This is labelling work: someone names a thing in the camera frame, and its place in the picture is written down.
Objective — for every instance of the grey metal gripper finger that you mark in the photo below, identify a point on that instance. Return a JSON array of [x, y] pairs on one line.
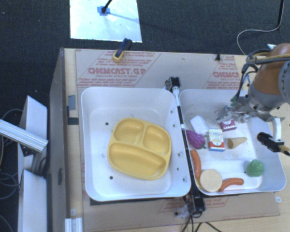
[[228, 110], [220, 116]]

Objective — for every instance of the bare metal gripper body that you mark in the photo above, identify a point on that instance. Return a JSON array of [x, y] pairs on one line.
[[249, 111]]

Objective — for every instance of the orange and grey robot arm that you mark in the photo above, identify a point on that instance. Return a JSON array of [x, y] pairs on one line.
[[268, 81]]

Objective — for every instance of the small red carton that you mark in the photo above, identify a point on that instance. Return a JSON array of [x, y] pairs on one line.
[[228, 125]]

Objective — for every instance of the white box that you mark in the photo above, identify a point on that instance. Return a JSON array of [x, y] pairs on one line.
[[198, 124]]

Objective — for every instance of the white red yellow carton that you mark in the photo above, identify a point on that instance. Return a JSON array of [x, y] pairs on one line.
[[216, 139]]

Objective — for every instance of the tan ice cream cone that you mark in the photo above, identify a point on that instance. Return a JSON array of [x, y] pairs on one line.
[[235, 142]]

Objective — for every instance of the purple grapes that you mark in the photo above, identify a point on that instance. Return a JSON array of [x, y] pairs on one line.
[[195, 139]]

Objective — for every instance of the thin black and white rod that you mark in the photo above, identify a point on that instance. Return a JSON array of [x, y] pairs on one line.
[[183, 132]]

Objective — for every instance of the white plastic tray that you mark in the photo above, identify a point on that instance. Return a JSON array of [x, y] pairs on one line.
[[234, 163], [99, 153]]

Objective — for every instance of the orange carrot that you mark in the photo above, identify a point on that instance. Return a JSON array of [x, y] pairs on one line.
[[196, 163]]

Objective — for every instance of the brown cardboard board red print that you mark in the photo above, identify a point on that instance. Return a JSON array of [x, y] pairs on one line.
[[191, 69]]

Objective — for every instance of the tan round biscuit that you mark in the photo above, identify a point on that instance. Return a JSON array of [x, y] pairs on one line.
[[210, 180]]

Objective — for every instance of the orange sausage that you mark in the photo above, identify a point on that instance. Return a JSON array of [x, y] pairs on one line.
[[232, 183]]

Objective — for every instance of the yellow divided plate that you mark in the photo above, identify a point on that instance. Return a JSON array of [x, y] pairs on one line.
[[137, 151]]

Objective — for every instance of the black cylinder on white bracket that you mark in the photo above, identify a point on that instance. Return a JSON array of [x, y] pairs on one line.
[[268, 140]]

